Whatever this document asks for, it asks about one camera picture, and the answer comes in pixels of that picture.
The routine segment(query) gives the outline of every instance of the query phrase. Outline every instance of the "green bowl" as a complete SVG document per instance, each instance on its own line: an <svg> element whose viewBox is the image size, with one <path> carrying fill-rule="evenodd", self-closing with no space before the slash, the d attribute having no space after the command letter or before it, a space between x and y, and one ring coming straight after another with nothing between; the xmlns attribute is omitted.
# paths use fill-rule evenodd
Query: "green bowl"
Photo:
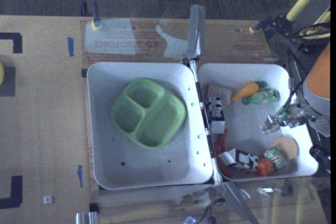
<svg viewBox="0 0 336 224"><path fill-rule="evenodd" d="M183 102L149 79L131 82L112 106L111 119L118 129L147 149L167 144L186 116Z"/></svg>

